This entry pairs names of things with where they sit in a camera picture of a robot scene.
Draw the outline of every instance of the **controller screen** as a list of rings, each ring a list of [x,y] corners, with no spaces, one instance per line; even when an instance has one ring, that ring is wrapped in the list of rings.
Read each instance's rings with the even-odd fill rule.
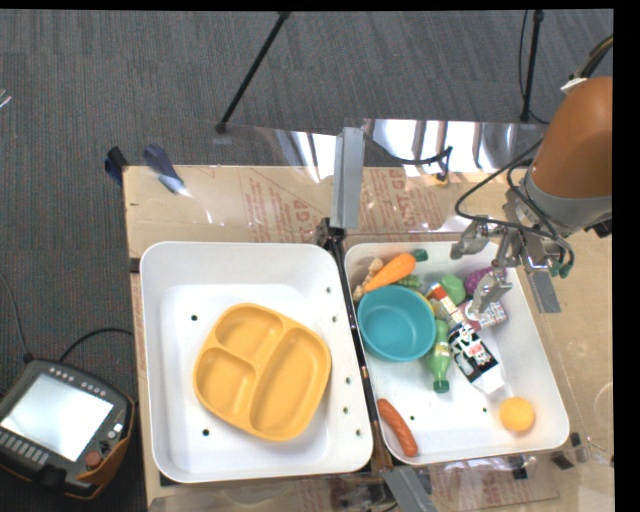
[[[39,375],[0,425],[75,462],[113,404]]]

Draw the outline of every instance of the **sausage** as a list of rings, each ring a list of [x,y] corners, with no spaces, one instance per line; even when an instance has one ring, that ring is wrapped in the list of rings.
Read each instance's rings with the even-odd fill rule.
[[[407,457],[413,457],[418,453],[418,445],[416,444],[416,440],[413,438],[413,434],[411,433],[411,430],[409,430],[407,423],[387,399],[379,398],[377,404],[380,416],[385,423],[391,427],[391,430],[393,430],[393,433],[400,442],[400,447],[404,454]]]

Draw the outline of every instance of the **orange divided dish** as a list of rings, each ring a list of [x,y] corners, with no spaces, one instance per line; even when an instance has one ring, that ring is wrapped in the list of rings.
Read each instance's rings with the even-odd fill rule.
[[[193,370],[193,388],[212,413],[271,441],[302,433],[331,371],[324,340],[295,320],[242,303],[209,332]]]

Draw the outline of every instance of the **gray carpet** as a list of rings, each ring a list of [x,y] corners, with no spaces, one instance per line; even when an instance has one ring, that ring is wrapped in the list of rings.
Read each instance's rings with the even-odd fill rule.
[[[517,122],[533,19],[525,11],[294,12],[230,123],[338,134],[346,118]],[[132,329],[122,189],[104,172],[118,146],[144,163],[211,163],[211,136],[277,20],[273,11],[0,9],[0,272],[29,350],[57,358],[101,327]],[[548,121],[568,75],[613,33],[613,9],[545,10],[531,112]],[[519,74],[518,63],[522,63]],[[594,76],[613,74],[610,51]],[[22,368],[0,289],[0,387]],[[68,362],[136,396],[133,340],[105,333]],[[134,436],[91,503],[0,472],[0,510],[145,510]]]

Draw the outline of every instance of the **blue bowl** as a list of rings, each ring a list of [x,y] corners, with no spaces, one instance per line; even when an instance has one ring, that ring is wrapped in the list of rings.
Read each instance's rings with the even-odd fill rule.
[[[417,292],[388,285],[366,293],[358,304],[364,348],[385,361],[413,361],[436,339],[433,311]]]

